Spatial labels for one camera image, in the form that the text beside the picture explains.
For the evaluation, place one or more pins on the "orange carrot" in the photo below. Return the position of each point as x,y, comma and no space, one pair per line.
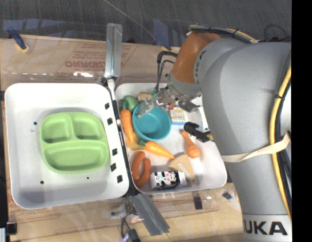
127,123
156,149

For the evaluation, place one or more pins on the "green divided plate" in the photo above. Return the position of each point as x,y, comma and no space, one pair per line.
75,155

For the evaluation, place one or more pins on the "pale yellow toy food piece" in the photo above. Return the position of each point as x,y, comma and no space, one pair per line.
133,145

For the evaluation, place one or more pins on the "white plastic tray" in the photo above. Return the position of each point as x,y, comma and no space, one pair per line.
209,170
22,125

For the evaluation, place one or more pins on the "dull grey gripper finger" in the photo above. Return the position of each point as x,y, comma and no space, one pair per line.
151,104
144,112

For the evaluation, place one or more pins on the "red-orange sausage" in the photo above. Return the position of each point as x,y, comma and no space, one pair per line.
145,173
137,165

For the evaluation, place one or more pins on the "black and white patterned carton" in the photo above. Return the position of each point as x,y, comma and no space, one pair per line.
167,179

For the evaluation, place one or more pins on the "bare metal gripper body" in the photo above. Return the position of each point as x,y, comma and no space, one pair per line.
166,97

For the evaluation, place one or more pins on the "white yellow and blue carton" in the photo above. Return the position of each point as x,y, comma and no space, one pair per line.
178,116

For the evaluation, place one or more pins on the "blue bowl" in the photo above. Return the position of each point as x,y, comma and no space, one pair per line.
153,127

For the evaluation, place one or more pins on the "black cylinder on white bracket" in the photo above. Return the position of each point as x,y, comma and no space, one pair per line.
196,132

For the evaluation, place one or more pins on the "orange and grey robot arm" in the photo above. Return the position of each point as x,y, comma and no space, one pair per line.
241,105

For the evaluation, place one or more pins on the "brown cardboard board red print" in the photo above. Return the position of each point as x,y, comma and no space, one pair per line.
70,57

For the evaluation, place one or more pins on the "brown bread piece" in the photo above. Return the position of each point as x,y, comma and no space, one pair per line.
143,96

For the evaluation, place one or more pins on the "green broccoli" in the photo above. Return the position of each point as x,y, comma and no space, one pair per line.
130,103

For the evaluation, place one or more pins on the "tan bread slice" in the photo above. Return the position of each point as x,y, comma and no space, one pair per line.
181,165

